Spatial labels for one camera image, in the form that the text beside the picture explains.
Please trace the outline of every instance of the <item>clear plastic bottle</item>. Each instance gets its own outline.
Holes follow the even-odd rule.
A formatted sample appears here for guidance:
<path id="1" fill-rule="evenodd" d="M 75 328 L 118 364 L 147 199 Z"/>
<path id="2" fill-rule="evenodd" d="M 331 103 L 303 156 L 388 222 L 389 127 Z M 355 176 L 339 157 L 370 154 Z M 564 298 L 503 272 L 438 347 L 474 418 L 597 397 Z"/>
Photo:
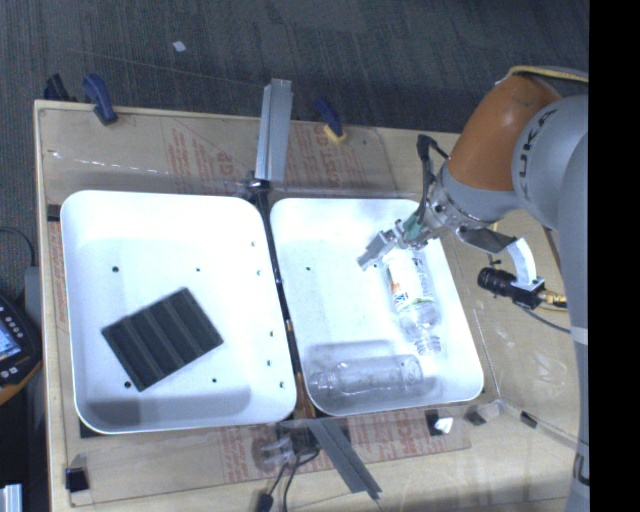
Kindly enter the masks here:
<path id="1" fill-rule="evenodd" d="M 442 350 L 438 328 L 440 305 L 433 293 L 424 257 L 419 251 L 394 248 L 382 257 L 382 269 L 398 314 L 400 329 L 418 354 Z"/>
<path id="2" fill-rule="evenodd" d="M 307 386 L 314 397 L 380 398 L 403 395 L 423 381 L 418 358 L 404 354 L 343 361 L 312 374 Z"/>

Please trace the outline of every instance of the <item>bottle with label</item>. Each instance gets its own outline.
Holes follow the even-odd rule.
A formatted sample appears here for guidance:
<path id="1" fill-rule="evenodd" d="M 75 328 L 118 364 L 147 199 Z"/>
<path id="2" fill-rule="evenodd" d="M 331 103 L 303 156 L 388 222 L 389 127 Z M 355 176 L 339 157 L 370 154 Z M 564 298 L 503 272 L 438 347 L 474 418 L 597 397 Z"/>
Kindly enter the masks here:
<path id="1" fill-rule="evenodd" d="M 396 247 L 382 257 L 381 263 L 400 329 L 407 340 L 416 346 L 420 355 L 440 352 L 440 305 L 423 255 Z"/>
<path id="2" fill-rule="evenodd" d="M 412 354 L 363 357 L 312 374 L 309 393 L 322 398 L 399 397 L 423 383 L 420 361 Z"/>

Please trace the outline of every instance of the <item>dark gray floor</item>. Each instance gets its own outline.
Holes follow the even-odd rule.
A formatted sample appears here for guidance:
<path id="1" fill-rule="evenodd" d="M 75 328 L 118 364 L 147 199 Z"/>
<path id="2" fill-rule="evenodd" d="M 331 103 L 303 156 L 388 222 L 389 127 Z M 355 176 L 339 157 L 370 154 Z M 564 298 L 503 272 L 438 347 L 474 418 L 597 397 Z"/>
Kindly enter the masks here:
<path id="1" fill-rule="evenodd" d="M 294 119 L 319 120 L 325 96 L 344 123 L 459 132 L 514 65 L 589 71 L 589 20 L 588 0 L 3 0 L 0 226 L 37 244 L 32 103 L 54 73 L 81 101 L 96 72 L 116 105 L 256 117 L 283 78 Z M 19 295 L 28 265 L 0 233 L 2 295 Z M 8 409 L 5 462 L 22 417 Z"/>

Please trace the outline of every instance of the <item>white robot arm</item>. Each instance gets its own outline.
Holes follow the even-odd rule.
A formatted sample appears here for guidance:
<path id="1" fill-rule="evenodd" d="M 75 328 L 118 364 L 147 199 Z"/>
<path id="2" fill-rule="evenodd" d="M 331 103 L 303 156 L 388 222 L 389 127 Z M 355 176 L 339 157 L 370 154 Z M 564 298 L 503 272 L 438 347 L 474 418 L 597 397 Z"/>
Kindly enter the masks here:
<path id="1" fill-rule="evenodd" d="M 557 232 L 581 391 L 579 440 L 566 510 L 585 512 L 590 509 L 588 96 L 562 98 L 534 75 L 588 81 L 585 74 L 562 68 L 512 68 L 478 105 L 437 176 L 428 157 L 429 146 L 437 145 L 428 137 L 419 139 L 425 173 L 420 206 L 404 222 L 379 232 L 358 263 L 365 269 L 394 246 L 422 248 L 453 231 L 465 244 L 490 254 L 508 249 L 518 267 L 517 260 L 526 259 L 526 247 L 489 229 L 515 209 L 527 210 Z M 478 284 L 533 309 L 541 302 L 543 287 L 535 275 L 527 275 L 526 265 L 522 268 L 512 281 L 499 271 L 484 269 Z"/>

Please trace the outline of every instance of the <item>white tray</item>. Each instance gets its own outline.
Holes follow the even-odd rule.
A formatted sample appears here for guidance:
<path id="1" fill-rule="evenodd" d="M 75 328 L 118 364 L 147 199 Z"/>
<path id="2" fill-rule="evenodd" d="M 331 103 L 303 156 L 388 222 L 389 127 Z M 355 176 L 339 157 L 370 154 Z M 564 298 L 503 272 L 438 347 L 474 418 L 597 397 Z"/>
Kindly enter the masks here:
<path id="1" fill-rule="evenodd" d="M 364 357 L 415 354 L 391 309 L 384 277 L 356 258 L 380 229 L 406 219 L 405 199 L 283 199 L 271 212 L 276 253 L 307 385 L 315 372 Z M 424 385 L 410 393 L 327 398 L 307 386 L 329 415 L 379 412 L 475 398 L 483 373 L 442 244 L 423 249 L 442 307 L 443 351 L 418 356 Z"/>
<path id="2" fill-rule="evenodd" d="M 61 213 L 74 396 L 101 433 L 276 422 L 295 381 L 264 224 L 244 200 L 82 191 Z M 101 334 L 188 288 L 223 344 L 142 392 Z"/>

